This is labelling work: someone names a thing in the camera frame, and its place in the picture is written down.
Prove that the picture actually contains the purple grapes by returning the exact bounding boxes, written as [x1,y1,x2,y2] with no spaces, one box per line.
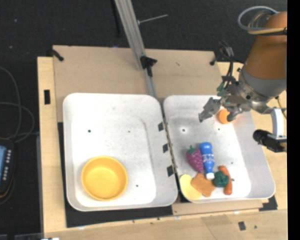
[185,145,205,174]

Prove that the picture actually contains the blue bottle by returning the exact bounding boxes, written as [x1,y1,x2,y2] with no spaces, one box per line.
[198,141,216,181]

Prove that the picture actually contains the orange sausage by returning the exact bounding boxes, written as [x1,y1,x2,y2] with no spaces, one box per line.
[218,165,234,196]

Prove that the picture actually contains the pale yellow round slice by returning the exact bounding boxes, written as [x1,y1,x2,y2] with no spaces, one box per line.
[179,174,203,201]

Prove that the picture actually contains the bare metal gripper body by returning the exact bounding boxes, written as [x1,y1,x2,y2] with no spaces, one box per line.
[220,82,275,115]

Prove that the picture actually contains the brown cardboard board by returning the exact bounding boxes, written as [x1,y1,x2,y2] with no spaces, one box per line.
[52,45,271,216]

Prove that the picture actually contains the black cylinder on white bracket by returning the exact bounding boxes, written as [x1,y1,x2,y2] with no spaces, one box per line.
[252,107,288,153]

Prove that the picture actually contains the green broccoli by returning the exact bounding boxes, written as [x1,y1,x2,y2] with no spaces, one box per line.
[211,170,232,188]

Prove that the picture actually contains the brown bread slice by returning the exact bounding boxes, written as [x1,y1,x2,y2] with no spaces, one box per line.
[190,172,217,198]

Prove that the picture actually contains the orange round fruit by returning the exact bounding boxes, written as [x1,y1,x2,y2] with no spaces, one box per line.
[216,108,235,125]

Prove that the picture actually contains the yellow bowl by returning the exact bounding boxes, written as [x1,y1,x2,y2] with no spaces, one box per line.
[80,155,129,202]

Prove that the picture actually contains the white plastic tray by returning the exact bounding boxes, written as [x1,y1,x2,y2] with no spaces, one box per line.
[162,94,277,204]
[62,92,179,212]

